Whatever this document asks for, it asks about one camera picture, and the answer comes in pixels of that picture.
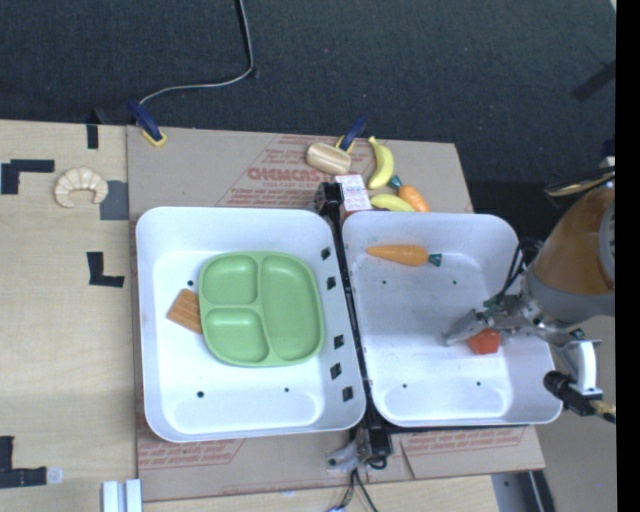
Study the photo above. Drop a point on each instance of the yellow banana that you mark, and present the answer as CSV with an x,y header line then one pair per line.
x,y
392,202
382,165

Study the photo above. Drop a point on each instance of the green divided plate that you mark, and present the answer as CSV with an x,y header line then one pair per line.
x,y
285,305

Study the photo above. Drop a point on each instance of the brown cardboard board, red print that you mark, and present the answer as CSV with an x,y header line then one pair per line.
x,y
200,165

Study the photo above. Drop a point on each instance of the black cylinder on white bracket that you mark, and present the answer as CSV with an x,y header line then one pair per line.
x,y
582,365

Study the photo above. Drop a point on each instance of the beige croissant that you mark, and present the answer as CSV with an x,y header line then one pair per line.
x,y
80,182

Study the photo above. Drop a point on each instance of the white plastic tray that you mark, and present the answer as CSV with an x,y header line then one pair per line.
x,y
240,405
425,320

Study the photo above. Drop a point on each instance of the thin black and white rod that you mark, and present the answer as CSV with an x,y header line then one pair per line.
x,y
350,300

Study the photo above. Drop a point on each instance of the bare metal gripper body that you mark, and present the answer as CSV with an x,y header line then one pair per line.
x,y
517,315

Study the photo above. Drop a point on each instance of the red cube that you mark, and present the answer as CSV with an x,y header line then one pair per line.
x,y
484,343

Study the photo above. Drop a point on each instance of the orange biscuit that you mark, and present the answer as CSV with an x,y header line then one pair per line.
x,y
184,311

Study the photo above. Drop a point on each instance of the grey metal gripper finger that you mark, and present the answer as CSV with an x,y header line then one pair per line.
x,y
465,327

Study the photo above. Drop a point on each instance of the beige bread bun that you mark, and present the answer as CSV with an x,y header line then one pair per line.
x,y
327,157

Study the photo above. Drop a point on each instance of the orange carrot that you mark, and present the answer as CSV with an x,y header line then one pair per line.
x,y
414,197
400,254

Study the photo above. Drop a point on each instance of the white carton, red print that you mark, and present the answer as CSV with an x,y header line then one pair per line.
x,y
354,192

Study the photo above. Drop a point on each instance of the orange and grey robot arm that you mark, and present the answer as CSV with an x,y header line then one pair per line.
x,y
570,255

